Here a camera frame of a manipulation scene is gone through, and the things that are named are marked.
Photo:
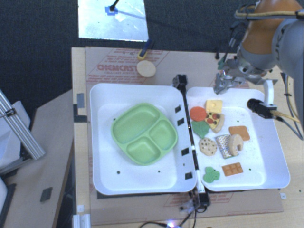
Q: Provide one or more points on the yellow cheese slice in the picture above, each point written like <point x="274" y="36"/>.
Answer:
<point x="214" y="106"/>

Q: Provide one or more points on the orange waffle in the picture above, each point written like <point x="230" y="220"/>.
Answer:
<point x="232" y="170"/>

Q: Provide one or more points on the pizza slice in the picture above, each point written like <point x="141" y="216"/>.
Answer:
<point x="215" y="121"/>

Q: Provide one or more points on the beige bitten doughnut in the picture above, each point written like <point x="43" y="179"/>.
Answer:
<point x="234" y="142"/>

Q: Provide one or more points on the red tomato slice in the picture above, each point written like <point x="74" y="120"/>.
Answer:
<point x="197" y="114"/>

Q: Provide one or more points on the orange toast square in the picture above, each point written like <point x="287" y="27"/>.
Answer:
<point x="240" y="132"/>

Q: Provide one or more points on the green lettuce leaf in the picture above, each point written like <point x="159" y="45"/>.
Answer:
<point x="200" y="129"/>

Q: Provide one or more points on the thin black and white rod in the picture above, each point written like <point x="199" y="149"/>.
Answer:
<point x="192" y="144"/>

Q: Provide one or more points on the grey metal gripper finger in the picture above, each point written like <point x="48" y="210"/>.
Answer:
<point x="228" y="82"/>
<point x="218" y="85"/>

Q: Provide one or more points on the white plastic tray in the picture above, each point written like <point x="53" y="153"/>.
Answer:
<point x="107" y="170"/>
<point x="266" y="155"/>

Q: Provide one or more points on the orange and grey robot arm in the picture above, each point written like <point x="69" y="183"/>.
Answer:
<point x="266" y="27"/>

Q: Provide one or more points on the green broccoli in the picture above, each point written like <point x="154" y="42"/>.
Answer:
<point x="211" y="174"/>

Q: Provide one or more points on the green divided plate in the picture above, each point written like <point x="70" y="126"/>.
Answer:
<point x="140" y="127"/>

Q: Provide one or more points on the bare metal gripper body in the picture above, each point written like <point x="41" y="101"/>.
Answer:
<point x="237" y="70"/>

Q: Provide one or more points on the brown cardboard board red print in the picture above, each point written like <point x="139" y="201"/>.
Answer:
<point x="118" y="63"/>

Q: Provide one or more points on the chocolate chip cookie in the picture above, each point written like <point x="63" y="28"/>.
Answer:
<point x="207" y="146"/>

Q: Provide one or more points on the black cylinder on white bracket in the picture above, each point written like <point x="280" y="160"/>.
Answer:
<point x="260" y="107"/>

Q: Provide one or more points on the beige round biscuit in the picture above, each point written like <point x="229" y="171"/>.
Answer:
<point x="146" y="69"/>

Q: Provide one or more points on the patterned white packet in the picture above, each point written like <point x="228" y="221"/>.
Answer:
<point x="223" y="146"/>

